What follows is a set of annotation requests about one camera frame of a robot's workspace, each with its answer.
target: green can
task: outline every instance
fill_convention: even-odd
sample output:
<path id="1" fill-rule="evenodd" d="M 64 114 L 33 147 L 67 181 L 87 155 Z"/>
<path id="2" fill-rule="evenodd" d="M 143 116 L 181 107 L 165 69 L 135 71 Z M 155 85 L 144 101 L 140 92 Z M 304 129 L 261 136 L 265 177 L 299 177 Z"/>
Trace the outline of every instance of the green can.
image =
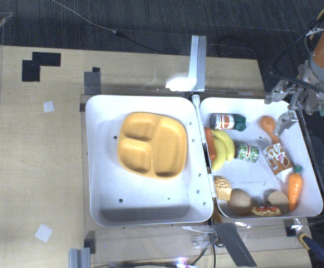
<path id="1" fill-rule="evenodd" d="M 238 143 L 235 148 L 235 158 L 255 163 L 259 157 L 259 148 L 246 143 Z"/>

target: dark background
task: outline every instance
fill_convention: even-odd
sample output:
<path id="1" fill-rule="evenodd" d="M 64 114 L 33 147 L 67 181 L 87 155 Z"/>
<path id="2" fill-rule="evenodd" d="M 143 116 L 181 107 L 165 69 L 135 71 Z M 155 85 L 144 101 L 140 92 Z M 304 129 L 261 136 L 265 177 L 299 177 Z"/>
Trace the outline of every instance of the dark background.
<path id="1" fill-rule="evenodd" d="M 57 1 L 98 25 L 119 30 L 166 54 L 189 55 L 190 36 L 206 35 L 208 56 L 257 58 L 266 91 L 277 82 L 268 77 L 269 67 L 324 8 L 324 0 Z M 14 16 L 4 26 L 4 33 L 0 30 L 0 44 L 156 53 L 89 24 L 51 0 L 0 0 L 2 12 Z M 300 42 L 280 61 L 279 68 L 295 76 L 297 66 L 306 59 Z M 305 118 L 315 153 L 324 156 L 324 117 L 314 114 Z M 324 247 L 324 218 L 317 223 L 313 237 Z M 317 260 L 312 259 L 316 267 Z"/>

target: wooden table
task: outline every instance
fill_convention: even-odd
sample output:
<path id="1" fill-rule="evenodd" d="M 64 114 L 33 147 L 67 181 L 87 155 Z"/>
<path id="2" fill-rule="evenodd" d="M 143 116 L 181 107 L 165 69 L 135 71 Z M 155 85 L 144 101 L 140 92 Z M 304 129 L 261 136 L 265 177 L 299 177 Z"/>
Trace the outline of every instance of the wooden table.
<path id="1" fill-rule="evenodd" d="M 61 66 L 42 66 L 39 83 L 22 82 L 22 60 L 31 60 L 33 51 L 61 53 Z M 100 68 L 103 88 L 156 89 L 171 75 L 188 72 L 188 66 L 187 56 L 0 46 L 0 267 L 67 267 L 69 250 L 82 248 L 90 218 L 84 212 L 79 111 L 84 72 Z M 264 90 L 254 60 L 207 58 L 206 68 L 207 88 Z M 48 101 L 54 111 L 45 113 Z M 47 242 L 35 237 L 40 224 L 53 230 Z M 282 223 L 270 227 L 276 227 L 271 237 L 269 232 L 245 236 L 259 267 L 311 267 L 296 238 L 281 236 Z M 95 263 L 199 254 L 178 227 L 100 229 L 106 249 L 92 256 Z M 225 248 L 217 253 L 219 267 L 234 267 Z M 198 267 L 211 267 L 213 257 L 206 254 Z"/>

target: white tray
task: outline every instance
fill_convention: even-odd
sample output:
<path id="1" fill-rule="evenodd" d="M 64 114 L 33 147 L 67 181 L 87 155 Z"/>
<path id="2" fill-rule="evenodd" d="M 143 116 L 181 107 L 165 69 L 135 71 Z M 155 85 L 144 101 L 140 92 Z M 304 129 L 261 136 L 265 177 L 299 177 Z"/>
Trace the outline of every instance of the white tray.
<path id="1" fill-rule="evenodd" d="M 282 183 L 274 176 L 263 156 L 262 150 L 271 145 L 271 138 L 259 126 L 262 116 L 267 115 L 278 119 L 288 110 L 287 106 L 288 103 L 284 101 L 266 105 L 263 99 L 205 99 L 201 103 L 201 117 L 205 126 L 209 127 L 208 121 L 211 113 L 241 114 L 246 117 L 246 130 L 242 132 L 229 130 L 227 133 L 233 140 L 257 146 L 260 151 L 259 158 L 255 163 L 235 159 L 230 162 L 226 161 L 219 171 L 213 172 L 213 175 L 225 177 L 231 183 L 232 188 L 243 189 L 256 202 L 263 202 L 265 193 L 272 189 L 281 190 L 287 195 L 288 183 Z M 298 207 L 280 218 L 313 217 L 320 214 L 323 201 L 299 123 L 285 130 L 279 139 L 293 163 L 303 167 L 301 176 L 304 182 Z M 226 201 L 219 200 L 218 205 L 221 212 L 227 217 L 253 218 L 251 215 L 244 217 L 235 215 L 229 209 Z"/>
<path id="2" fill-rule="evenodd" d="M 211 217 L 213 201 L 193 104 L 180 97 L 97 95 L 86 108 L 90 210 L 103 226 L 193 223 Z M 179 120 L 188 136 L 184 170 L 170 180 L 138 176 L 118 162 L 117 143 L 132 112 L 164 114 Z"/>

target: toy sink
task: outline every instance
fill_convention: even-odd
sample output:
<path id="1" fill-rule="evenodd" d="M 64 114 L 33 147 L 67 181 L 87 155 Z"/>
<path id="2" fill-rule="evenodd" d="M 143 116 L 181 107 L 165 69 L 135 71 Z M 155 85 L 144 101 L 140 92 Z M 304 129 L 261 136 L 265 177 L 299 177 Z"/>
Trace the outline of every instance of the toy sink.
<path id="1" fill-rule="evenodd" d="M 286 192 L 287 184 L 274 176 L 261 155 L 262 150 L 271 145 L 271 139 L 258 122 L 264 115 L 277 119 L 288 110 L 287 105 L 286 102 L 265 105 L 263 99 L 203 100 L 200 110 L 204 126 L 208 125 L 211 113 L 244 115 L 247 120 L 246 130 L 230 130 L 228 134 L 235 141 L 244 141 L 260 149 L 256 163 L 232 160 L 226 162 L 220 170 L 213 171 L 213 176 L 223 176 L 232 188 L 247 191 L 258 202 L 265 199 L 265 192 L 269 190 Z M 85 113 L 90 211 L 98 224 L 200 223 L 211 217 L 214 184 L 207 171 L 197 112 L 192 102 L 181 97 L 96 95 L 87 102 Z M 139 113 L 149 113 L 156 118 L 132 115 Z M 156 134 L 151 132 L 163 127 L 163 117 L 159 116 L 177 121 L 185 130 L 185 161 L 183 154 L 175 158 L 178 152 L 183 153 L 183 145 L 178 145 L 182 150 L 171 150 L 173 153 L 167 159 L 172 156 L 174 161 L 167 164 L 168 170 L 158 169 L 153 162 L 142 166 L 134 163 L 136 158 L 146 159 L 148 154 L 152 156 L 153 136 Z M 133 126 L 142 128 L 140 133 L 131 134 L 136 132 L 131 131 Z M 171 131 L 164 133 L 165 136 L 171 135 L 179 144 L 184 143 L 183 136 L 177 136 L 183 135 L 183 130 L 174 126 L 166 128 Z M 320 214 L 323 201 L 300 125 L 296 123 L 285 130 L 280 140 L 292 161 L 303 167 L 304 187 L 296 210 L 277 218 L 313 217 Z M 160 166 L 166 162 L 166 159 L 156 161 Z M 253 215 L 239 217 L 222 200 L 218 201 L 218 206 L 225 216 L 232 219 L 258 218 Z"/>

